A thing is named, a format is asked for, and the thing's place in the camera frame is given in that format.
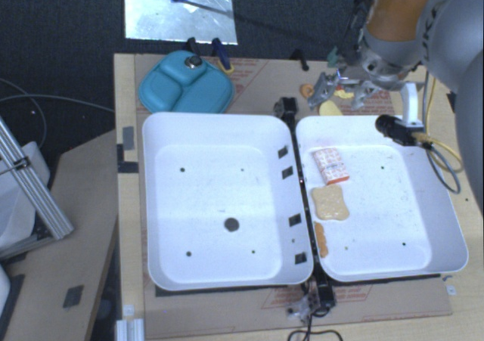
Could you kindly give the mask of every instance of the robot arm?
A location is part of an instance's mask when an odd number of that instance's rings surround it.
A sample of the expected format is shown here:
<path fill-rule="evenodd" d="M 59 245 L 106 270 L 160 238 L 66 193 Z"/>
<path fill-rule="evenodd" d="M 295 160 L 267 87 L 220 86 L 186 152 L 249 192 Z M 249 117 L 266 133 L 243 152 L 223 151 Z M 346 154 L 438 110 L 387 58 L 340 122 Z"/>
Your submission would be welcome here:
<path fill-rule="evenodd" d="M 360 9 L 354 13 L 368 13 L 366 22 L 347 29 L 340 49 L 333 54 L 338 72 L 326 79 L 326 88 L 316 85 L 316 95 L 320 101 L 328 99 L 327 88 L 338 83 L 355 92 L 359 102 L 353 107 L 357 108 L 379 89 L 408 93 L 405 77 L 419 64 L 425 65 L 457 94 L 458 144 L 482 211 L 484 0 L 373 0 L 369 9 L 368 0 L 355 3 Z M 310 98 L 310 104 L 311 99 L 314 104 L 317 98 Z"/>

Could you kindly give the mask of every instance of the silver metal sheet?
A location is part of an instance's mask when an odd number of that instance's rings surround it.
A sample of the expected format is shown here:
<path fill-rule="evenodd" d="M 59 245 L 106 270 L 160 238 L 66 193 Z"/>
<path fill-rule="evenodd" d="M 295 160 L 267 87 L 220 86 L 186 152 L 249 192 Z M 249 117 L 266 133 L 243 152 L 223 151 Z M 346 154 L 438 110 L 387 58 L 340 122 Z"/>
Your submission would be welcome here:
<path fill-rule="evenodd" d="M 232 0 L 125 0 L 126 38 L 237 44 Z"/>

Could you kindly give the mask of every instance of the white container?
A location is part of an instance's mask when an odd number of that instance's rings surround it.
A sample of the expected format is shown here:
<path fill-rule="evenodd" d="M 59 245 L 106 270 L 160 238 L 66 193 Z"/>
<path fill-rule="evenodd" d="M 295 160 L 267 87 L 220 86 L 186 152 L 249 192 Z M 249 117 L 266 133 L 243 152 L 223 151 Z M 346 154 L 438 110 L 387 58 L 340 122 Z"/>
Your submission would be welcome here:
<path fill-rule="evenodd" d="M 457 271 L 467 248 L 425 152 L 374 128 L 374 116 L 303 119 L 308 195 L 324 186 L 311 152 L 336 147 L 347 220 L 324 226 L 323 269 L 339 281 Z M 143 126 L 148 270 L 166 290 L 298 284 L 312 273 L 290 131 L 272 116 L 155 113 Z"/>
<path fill-rule="evenodd" d="M 193 290 L 309 278 L 308 227 L 282 121 L 155 113 L 144 123 L 143 140 L 148 269 L 158 286 Z"/>
<path fill-rule="evenodd" d="M 30 158 L 42 182 L 47 184 L 50 172 L 37 144 L 30 142 L 22 150 Z M 7 166 L 0 160 L 0 172 L 6 169 Z M 0 175 L 0 250 L 29 237 L 35 217 L 35 208 L 14 176 L 10 172 Z"/>

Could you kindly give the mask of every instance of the metal plate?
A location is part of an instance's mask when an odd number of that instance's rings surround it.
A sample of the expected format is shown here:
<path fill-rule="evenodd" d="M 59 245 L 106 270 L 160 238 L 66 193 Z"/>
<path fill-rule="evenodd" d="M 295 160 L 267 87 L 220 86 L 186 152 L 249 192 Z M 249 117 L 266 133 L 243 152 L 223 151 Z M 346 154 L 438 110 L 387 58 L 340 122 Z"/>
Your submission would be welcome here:
<path fill-rule="evenodd" d="M 237 44 L 232 0 L 125 0 L 126 38 Z"/>

